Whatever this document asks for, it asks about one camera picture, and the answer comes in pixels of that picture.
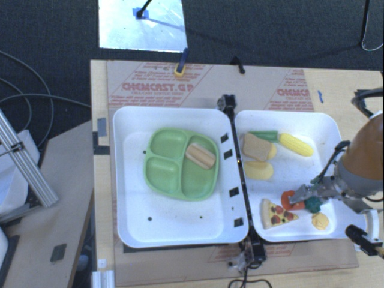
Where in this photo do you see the toy pizza slice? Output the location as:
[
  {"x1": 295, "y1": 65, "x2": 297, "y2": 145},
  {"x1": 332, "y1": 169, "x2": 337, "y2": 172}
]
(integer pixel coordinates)
[{"x1": 259, "y1": 198, "x2": 300, "y2": 230}]

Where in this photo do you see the white plastic tray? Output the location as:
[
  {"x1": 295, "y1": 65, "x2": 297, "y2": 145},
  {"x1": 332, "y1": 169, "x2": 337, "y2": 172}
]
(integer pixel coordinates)
[
  {"x1": 112, "y1": 106, "x2": 250, "y2": 249},
  {"x1": 233, "y1": 109, "x2": 368, "y2": 242}
]

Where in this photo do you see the tan toy bread slice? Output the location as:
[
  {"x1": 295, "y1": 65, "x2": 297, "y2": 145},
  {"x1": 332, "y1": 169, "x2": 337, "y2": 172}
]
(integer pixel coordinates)
[{"x1": 242, "y1": 133, "x2": 275, "y2": 162}]

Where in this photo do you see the thin black and white rod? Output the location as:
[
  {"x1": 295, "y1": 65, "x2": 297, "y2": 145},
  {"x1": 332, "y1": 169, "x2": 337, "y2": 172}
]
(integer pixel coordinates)
[{"x1": 227, "y1": 108, "x2": 256, "y2": 245}]

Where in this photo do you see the black cylinder on white bracket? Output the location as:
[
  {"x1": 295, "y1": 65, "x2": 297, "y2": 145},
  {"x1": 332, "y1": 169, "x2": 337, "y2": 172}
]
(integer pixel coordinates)
[{"x1": 344, "y1": 209, "x2": 384, "y2": 256}]

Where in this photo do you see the black block with thin wires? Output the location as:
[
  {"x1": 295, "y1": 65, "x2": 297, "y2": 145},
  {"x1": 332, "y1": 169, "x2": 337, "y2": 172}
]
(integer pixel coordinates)
[
  {"x1": 239, "y1": 240, "x2": 268, "y2": 267},
  {"x1": 217, "y1": 94, "x2": 238, "y2": 114}
]

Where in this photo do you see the yellow toy corn cob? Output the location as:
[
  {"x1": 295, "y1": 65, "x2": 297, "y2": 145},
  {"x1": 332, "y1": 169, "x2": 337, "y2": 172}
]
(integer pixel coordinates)
[{"x1": 278, "y1": 133, "x2": 315, "y2": 158}]

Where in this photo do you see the tan toy hot dog bun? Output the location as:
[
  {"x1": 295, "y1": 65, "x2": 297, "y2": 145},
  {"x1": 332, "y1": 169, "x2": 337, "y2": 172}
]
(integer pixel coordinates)
[{"x1": 185, "y1": 142, "x2": 217, "y2": 170}]

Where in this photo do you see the small yellow toy lump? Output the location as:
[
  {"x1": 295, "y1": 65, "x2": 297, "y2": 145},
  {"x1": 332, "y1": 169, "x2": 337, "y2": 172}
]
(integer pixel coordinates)
[{"x1": 311, "y1": 212, "x2": 330, "y2": 232}]

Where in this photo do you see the green toy pea pod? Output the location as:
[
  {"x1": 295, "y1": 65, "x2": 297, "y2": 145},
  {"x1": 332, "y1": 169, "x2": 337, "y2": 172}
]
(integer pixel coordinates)
[{"x1": 248, "y1": 130, "x2": 280, "y2": 144}]

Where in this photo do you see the green toy broccoli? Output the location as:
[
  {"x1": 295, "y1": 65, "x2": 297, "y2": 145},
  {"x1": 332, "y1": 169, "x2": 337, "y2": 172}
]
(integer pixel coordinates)
[{"x1": 304, "y1": 196, "x2": 326, "y2": 214}]

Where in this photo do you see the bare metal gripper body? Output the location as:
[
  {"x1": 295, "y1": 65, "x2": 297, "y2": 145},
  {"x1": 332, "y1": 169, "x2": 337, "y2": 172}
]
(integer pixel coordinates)
[{"x1": 311, "y1": 175, "x2": 345, "y2": 199}]

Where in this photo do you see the brown cardboard board red print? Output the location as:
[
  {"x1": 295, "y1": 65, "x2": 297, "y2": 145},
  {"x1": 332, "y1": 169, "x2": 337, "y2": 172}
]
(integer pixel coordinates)
[{"x1": 106, "y1": 60, "x2": 360, "y2": 287}]

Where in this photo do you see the green divided plate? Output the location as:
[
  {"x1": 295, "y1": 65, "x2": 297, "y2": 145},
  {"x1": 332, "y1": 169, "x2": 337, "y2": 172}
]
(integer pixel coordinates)
[{"x1": 143, "y1": 127, "x2": 221, "y2": 202}]

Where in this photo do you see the red toy pepper ring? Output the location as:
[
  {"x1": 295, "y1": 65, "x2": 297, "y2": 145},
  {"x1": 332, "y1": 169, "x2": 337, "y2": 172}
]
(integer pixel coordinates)
[{"x1": 281, "y1": 190, "x2": 301, "y2": 211}]

